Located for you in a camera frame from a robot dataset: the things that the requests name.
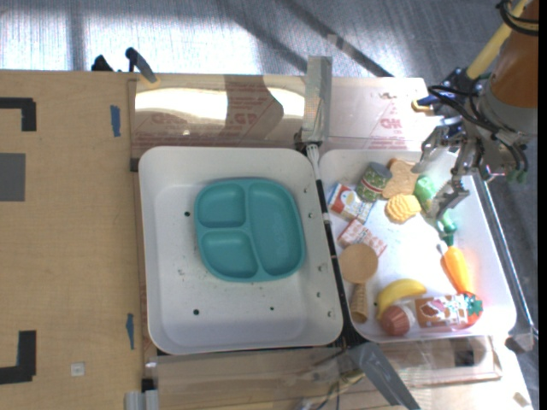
gray floor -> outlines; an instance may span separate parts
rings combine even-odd
[[[499,27],[499,0],[0,0],[0,68],[90,70],[103,54],[127,69],[137,49],[159,73],[421,77],[466,67]],[[489,187],[538,327],[537,142],[527,184]],[[539,408],[538,343],[521,354]]]

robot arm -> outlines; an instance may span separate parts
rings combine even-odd
[[[430,96],[413,102],[413,108],[441,103],[459,113],[432,131],[414,168],[415,173],[426,171],[439,151],[458,153],[451,180],[433,199],[437,221],[468,196],[462,185],[465,175],[479,172],[484,181],[496,176],[526,180],[524,149],[538,134],[539,0],[525,0],[518,17],[510,14],[511,4],[498,4],[510,29],[484,86],[481,77],[470,80],[468,70],[457,69],[443,84],[430,87]]]

black cable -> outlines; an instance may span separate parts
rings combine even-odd
[[[457,90],[456,88],[451,88],[449,86],[444,85],[431,85],[429,88],[436,91],[446,91],[450,92],[452,94],[456,94],[458,96],[465,96],[467,97],[469,93],[467,91]]]
[[[336,383],[336,410],[340,409],[340,382]]]
[[[496,133],[498,131],[498,128],[494,125],[492,125],[490,122],[484,123],[480,120],[477,120],[475,117],[473,117],[460,103],[456,102],[455,100],[452,100],[448,98],[447,96],[443,96],[441,93],[432,90],[431,88],[427,88],[427,90],[435,96],[442,104],[445,104],[447,106],[450,106],[451,108],[455,109],[464,119],[470,121],[471,123],[475,124],[476,126],[482,127],[486,129],[489,132]]]
[[[499,9],[503,22],[518,33],[532,35],[534,37],[539,36],[539,20],[531,20],[512,15],[509,7],[510,3],[512,3],[512,0],[501,0],[496,5],[496,9]]]
[[[331,399],[331,395],[332,395],[332,393],[333,393],[333,391],[334,391],[334,386],[335,386],[335,384],[333,384],[333,385],[329,388],[329,390],[328,390],[328,392],[327,392],[327,394],[326,394],[325,400],[324,400],[324,401],[323,401],[315,410],[321,410],[321,409],[328,403],[328,400]]]
[[[473,94],[473,91],[474,91],[474,87],[477,85],[477,83],[479,82],[480,79],[481,79],[481,77],[479,76],[478,78],[473,80],[472,88],[471,88],[471,90],[469,91],[469,94],[468,94],[469,106],[471,107],[471,110],[473,111],[473,114],[475,114],[475,117],[477,118],[477,120],[481,121],[482,123],[488,124],[489,126],[495,126],[491,121],[489,121],[479,111],[479,109],[477,108],[477,105],[475,104],[475,102],[473,100],[472,94]],[[495,139],[497,139],[496,134],[497,134],[498,131],[499,131],[499,128],[497,128],[492,133],[492,136]],[[524,152],[522,151],[522,149],[519,148],[519,147],[516,147],[515,145],[507,144],[503,140],[498,140],[498,141],[500,141],[507,148],[509,153],[513,156],[513,159],[515,160],[515,164],[516,164],[515,170],[520,170],[521,169],[521,164],[523,164],[523,166],[524,166],[523,170],[525,172],[527,172],[527,170],[528,170],[528,159],[524,155]]]
[[[522,168],[522,171],[527,172],[528,168],[530,167],[530,164],[528,163],[528,157],[524,153],[524,150],[522,150],[522,148],[518,144],[513,144],[512,147],[513,147],[513,150],[517,154],[519,154],[519,157],[522,159],[522,164],[524,165],[524,167]]]

toy bread slice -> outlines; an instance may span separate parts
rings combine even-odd
[[[395,195],[411,195],[414,192],[416,181],[418,180],[418,173],[412,173],[413,162],[403,160],[390,161],[389,167],[392,177],[385,185],[382,191],[382,196],[385,199],[394,197]]]

black tape mark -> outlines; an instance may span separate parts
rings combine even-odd
[[[140,161],[140,158],[132,158],[129,161],[129,171],[130,172],[138,172],[138,162]]]
[[[26,155],[0,153],[0,202],[24,202]]]
[[[0,384],[26,383],[36,375],[36,331],[19,331],[17,365],[0,367]]]
[[[31,97],[0,97],[0,108],[21,110],[21,130],[36,132],[36,102]]]

